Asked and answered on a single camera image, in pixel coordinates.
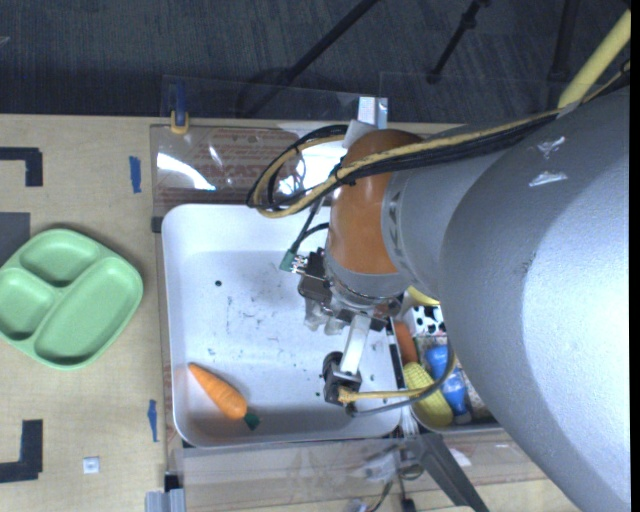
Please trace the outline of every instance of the black corner marker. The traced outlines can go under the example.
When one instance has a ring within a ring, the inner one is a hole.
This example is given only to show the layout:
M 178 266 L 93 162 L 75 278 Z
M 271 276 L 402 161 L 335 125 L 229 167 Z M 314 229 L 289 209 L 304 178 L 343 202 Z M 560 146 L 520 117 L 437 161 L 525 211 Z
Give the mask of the black corner marker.
M 42 420 L 24 420 L 17 462 L 0 463 L 0 483 L 37 480 L 42 472 Z
M 42 153 L 38 148 L 0 147 L 0 160 L 24 160 L 24 184 L 27 187 L 42 186 Z

